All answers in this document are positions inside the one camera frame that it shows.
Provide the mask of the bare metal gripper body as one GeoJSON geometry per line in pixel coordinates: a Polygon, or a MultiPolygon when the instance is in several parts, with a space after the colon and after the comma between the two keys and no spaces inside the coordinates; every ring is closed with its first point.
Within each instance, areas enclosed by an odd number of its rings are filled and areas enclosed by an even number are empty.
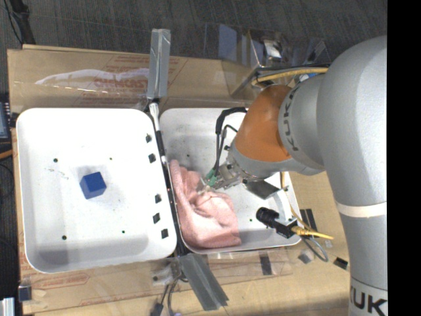
{"type": "Polygon", "coordinates": [[[210,173],[210,187],[215,190],[227,190],[239,184],[247,184],[251,181],[236,164],[224,163],[213,168],[210,173]]]}

